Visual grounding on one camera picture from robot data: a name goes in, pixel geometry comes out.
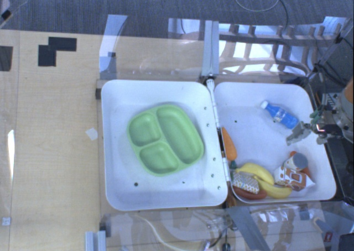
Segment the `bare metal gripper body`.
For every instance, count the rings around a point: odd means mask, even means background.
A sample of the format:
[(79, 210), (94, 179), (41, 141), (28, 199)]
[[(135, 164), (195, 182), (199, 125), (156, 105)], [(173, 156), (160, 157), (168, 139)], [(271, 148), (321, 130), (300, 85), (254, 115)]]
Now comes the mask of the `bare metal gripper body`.
[(346, 139), (353, 144), (353, 121), (340, 111), (315, 111), (306, 124), (317, 135), (317, 143), (325, 144), (329, 139)]

